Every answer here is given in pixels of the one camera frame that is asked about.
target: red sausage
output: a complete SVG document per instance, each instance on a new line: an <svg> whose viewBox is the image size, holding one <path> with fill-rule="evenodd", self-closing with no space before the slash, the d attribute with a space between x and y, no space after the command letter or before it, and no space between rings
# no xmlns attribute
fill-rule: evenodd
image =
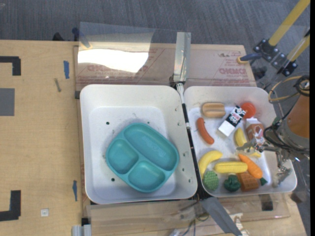
<svg viewBox="0 0 315 236"><path fill-rule="evenodd" d="M199 134L205 140L206 143L213 144L215 142L215 140L209 135L208 131L206 130L205 122L202 117L198 118L197 127L199 130Z"/></svg>

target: teal plate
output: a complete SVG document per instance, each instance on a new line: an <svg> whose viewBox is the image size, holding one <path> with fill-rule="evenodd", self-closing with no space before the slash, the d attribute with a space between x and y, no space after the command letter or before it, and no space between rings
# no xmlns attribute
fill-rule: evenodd
<svg viewBox="0 0 315 236"><path fill-rule="evenodd" d="M175 171L179 155L175 146L143 123L125 127L106 151L108 167L140 192L154 192Z"/></svg>

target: wooden table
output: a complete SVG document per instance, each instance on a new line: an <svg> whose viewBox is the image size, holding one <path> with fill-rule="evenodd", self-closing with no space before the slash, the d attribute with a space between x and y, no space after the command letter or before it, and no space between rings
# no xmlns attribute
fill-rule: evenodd
<svg viewBox="0 0 315 236"><path fill-rule="evenodd" d="M0 116L0 211L9 211L12 190L21 191L21 216L1 221L1 236L71 235L71 227L81 224L78 100L74 98L77 45L0 40L0 56L18 56L22 72L13 76L12 65L0 63L0 89L15 89L14 116ZM69 78L64 61L69 63ZM306 235L296 204L288 194L286 199L290 217L244 222L244 228L250 235ZM267 228L268 232L257 233Z"/></svg>

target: gray floor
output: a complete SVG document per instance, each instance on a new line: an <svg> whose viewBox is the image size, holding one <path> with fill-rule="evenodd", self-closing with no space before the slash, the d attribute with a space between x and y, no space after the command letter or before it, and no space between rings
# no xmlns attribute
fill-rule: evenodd
<svg viewBox="0 0 315 236"><path fill-rule="evenodd" d="M196 44L241 44L247 53L263 38L269 38L299 0L0 0L0 39L52 40L59 32L73 40L73 27L80 22L146 27L191 32ZM278 43L288 54L310 26L310 6L299 16ZM310 48L296 60L292 74L309 74ZM276 78L276 69L258 60L252 68L267 66L258 80L261 87ZM309 181L309 162L296 169L299 185L296 198L308 235L310 196L304 178Z"/></svg>

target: yellow tube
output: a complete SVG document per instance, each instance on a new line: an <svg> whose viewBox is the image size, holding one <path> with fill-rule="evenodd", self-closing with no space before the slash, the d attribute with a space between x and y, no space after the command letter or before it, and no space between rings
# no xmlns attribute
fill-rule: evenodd
<svg viewBox="0 0 315 236"><path fill-rule="evenodd" d="M287 55L289 61L295 61L297 57L310 45L310 34L307 37L302 38L300 43L293 48L293 50Z"/></svg>
<svg viewBox="0 0 315 236"><path fill-rule="evenodd" d="M284 34L294 24L297 18L302 14L306 7L310 4L311 0L299 0L296 6L291 10L290 14L282 22L276 32L268 40L271 46L276 46Z"/></svg>

